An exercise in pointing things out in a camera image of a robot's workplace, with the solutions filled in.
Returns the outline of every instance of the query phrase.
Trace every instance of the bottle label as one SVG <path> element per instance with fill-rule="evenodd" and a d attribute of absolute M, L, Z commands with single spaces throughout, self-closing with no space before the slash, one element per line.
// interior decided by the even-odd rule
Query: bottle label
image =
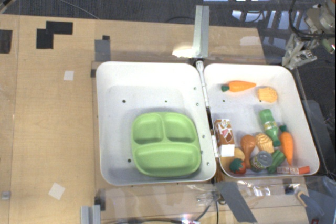
<path fill-rule="evenodd" d="M 275 121 L 268 121 L 268 122 L 265 122 L 264 123 L 264 130 L 267 131 L 269 129 L 272 129 L 272 128 L 276 128 L 278 127 L 277 126 L 277 123 Z"/>

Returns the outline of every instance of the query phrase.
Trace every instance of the green vegetable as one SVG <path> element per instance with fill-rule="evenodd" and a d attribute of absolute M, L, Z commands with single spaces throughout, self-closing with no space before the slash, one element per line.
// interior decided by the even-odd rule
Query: green vegetable
<path fill-rule="evenodd" d="M 270 174 L 275 173 L 275 171 L 277 170 L 277 167 L 283 163 L 283 161 L 286 159 L 286 156 L 280 151 L 280 150 L 276 150 L 274 151 L 274 153 L 272 154 L 272 164 L 271 166 L 267 167 L 267 171 Z"/>

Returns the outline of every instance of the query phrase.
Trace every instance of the white tape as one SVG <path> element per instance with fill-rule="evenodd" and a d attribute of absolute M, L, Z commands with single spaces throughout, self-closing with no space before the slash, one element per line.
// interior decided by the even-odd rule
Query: white tape
<path fill-rule="evenodd" d="M 65 71 L 64 80 L 73 80 L 74 71 Z"/>
<path fill-rule="evenodd" d="M 57 200 L 61 200 L 64 191 L 65 187 L 62 187 L 60 184 L 54 183 L 48 194 Z"/>
<path fill-rule="evenodd" d="M 242 39 L 240 39 L 240 45 L 241 46 L 260 45 L 260 40 L 259 37 L 256 36 L 243 37 Z"/>

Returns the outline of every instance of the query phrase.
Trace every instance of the black tape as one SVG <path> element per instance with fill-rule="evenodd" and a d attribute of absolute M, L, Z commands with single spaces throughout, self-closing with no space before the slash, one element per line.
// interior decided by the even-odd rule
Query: black tape
<path fill-rule="evenodd" d="M 12 30 L 0 30 L 0 54 L 10 53 L 12 47 Z"/>
<path fill-rule="evenodd" d="M 54 36 L 47 34 L 45 29 L 37 29 L 36 49 L 53 49 Z"/>
<path fill-rule="evenodd" d="M 72 35 L 73 23 L 47 21 L 46 33 L 49 35 Z"/>
<path fill-rule="evenodd" d="M 91 77 L 92 77 L 92 78 L 95 78 L 95 77 L 96 77 L 96 72 L 97 72 L 96 69 L 91 69 Z"/>
<path fill-rule="evenodd" d="M 5 0 L 5 1 L 3 1 L 2 2 L 2 4 L 4 4 L 5 6 L 9 3 L 9 2 L 11 2 L 12 0 Z"/>

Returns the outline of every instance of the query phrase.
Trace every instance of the toy bottle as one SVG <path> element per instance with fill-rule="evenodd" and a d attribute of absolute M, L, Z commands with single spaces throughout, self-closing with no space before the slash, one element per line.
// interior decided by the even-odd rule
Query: toy bottle
<path fill-rule="evenodd" d="M 272 116 L 272 112 L 269 109 L 264 109 L 259 112 L 259 116 L 262 124 L 264 125 L 265 133 L 273 141 L 273 146 L 280 146 L 281 142 L 278 138 L 279 128 Z"/>

